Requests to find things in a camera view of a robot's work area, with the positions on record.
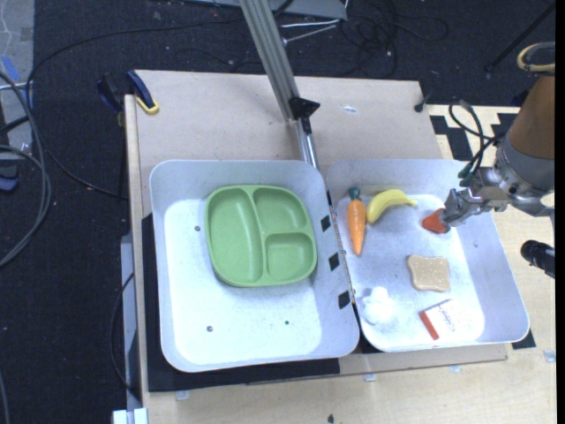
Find white plastic tray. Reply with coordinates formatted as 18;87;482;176
325;157;531;354
148;158;361;374

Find yellow banana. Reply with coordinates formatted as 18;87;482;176
365;188;418;225

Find white and orange carton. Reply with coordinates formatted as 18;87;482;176
418;299;477;342

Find thin black and white rod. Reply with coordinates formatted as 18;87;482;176
325;189;358;308

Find green divided plate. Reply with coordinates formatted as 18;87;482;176
204;184;320;289

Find pale wood board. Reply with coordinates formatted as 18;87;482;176
133;69;509;388

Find red-orange toy sausage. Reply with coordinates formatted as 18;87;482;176
420;208;452;235

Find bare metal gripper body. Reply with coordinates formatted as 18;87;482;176
466;165;556;218

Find orange carrot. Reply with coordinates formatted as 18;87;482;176
346;185;368;257

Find tan bread slice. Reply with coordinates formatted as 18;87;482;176
405;254;452;293

